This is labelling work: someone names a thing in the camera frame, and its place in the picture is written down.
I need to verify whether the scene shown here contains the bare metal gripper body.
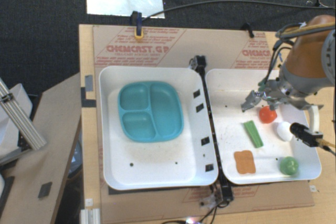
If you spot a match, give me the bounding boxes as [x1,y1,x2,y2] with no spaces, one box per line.
[260,78,316,110]

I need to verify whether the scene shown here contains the red toy tomato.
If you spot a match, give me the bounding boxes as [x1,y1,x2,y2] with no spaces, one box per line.
[259,105,278,124]

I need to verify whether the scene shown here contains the white toy egg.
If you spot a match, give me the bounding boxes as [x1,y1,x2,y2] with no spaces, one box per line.
[276,121,293,142]

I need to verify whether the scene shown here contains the green toy celery stick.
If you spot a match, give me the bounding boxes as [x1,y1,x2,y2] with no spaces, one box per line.
[243,120,264,150]

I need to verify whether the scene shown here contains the white plastic tray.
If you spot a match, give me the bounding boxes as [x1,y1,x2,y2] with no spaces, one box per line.
[205,68,323,185]
[98,65,219,190]

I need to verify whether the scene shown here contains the thin black rod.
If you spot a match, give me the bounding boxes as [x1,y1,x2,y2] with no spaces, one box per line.
[198,66,229,190]

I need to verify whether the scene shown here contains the orange toy biscuit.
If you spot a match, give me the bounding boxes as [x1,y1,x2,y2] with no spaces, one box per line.
[233,150,257,175]

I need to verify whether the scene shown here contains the green toy pepper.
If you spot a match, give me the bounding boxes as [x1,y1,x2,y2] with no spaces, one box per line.
[278,156,300,176]

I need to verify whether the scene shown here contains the teal divided plate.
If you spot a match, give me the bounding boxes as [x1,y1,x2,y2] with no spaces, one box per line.
[117,80,184,143]

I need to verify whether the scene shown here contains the brown cardboard board red print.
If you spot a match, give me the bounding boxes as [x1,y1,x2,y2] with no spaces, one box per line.
[92,25,316,216]

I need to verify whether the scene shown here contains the black cylinder on white bracket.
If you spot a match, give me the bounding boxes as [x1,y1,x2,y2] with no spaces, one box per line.
[289,104,325,148]

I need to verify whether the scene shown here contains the black block with wires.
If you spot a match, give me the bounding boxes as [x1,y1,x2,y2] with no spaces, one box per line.
[218,182,234,203]
[189,55,207,71]

